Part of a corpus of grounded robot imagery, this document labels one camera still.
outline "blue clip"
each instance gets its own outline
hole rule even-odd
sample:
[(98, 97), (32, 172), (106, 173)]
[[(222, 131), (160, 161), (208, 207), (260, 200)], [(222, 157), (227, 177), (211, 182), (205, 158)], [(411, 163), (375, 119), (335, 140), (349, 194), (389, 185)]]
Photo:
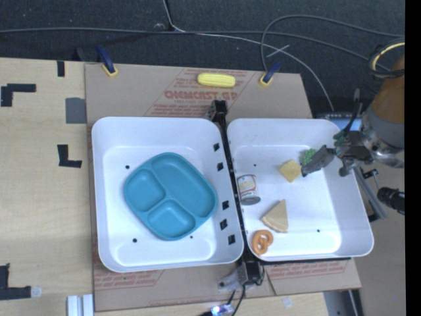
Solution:
[(114, 77), (118, 74), (117, 68), (114, 67), (114, 63), (112, 63), (111, 57), (108, 52), (105, 50), (104, 47), (97, 45), (95, 50), (100, 57), (101, 61), (103, 62), (103, 69), (107, 73), (108, 76)]
[(263, 74), (259, 80), (261, 86), (267, 87), (273, 80), (273, 75), (281, 67), (281, 62), (275, 62), (275, 64), (269, 69), (266, 74)]

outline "toy donut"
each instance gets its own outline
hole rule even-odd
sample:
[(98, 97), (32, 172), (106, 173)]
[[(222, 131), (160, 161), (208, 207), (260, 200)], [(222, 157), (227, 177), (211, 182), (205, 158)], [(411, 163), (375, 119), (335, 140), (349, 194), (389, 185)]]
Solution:
[(274, 236), (272, 233), (266, 229), (261, 229), (254, 233), (251, 246), (257, 255), (262, 255), (268, 251), (268, 247), (273, 241)]

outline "beer can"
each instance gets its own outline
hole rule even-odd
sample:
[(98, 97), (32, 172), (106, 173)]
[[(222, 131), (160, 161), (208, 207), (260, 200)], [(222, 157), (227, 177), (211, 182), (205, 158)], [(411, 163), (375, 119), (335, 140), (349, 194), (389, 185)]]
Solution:
[(244, 205), (252, 205), (260, 201), (257, 190), (256, 176), (244, 174), (237, 179), (239, 200)]

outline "yellow handle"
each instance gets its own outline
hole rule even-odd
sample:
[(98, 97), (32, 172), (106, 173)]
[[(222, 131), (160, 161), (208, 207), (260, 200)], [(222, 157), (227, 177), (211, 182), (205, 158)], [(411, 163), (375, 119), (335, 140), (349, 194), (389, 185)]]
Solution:
[(232, 88), (235, 86), (235, 77), (228, 74), (214, 74), (202, 72), (197, 75), (199, 84), (211, 87)]

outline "cardboard box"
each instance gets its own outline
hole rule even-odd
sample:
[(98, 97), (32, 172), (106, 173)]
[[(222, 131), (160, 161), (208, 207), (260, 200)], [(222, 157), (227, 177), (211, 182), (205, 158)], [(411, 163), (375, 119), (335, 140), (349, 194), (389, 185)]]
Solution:
[[(262, 72), (163, 66), (117, 65), (108, 77), (100, 64), (85, 65), (89, 182), (93, 236), (95, 310), (108, 311), (158, 305), (226, 301), (232, 291), (218, 290), (218, 279), (235, 270), (235, 263), (136, 273), (114, 273), (97, 253), (95, 191), (91, 129), (108, 116), (206, 117), (213, 99), (225, 99), (227, 121), (238, 118), (312, 118), (298, 74), (276, 74), (268, 87), (259, 85)], [(200, 72), (231, 74), (233, 88), (201, 86)], [(267, 265), (261, 286), (246, 298), (359, 288), (353, 259)]]

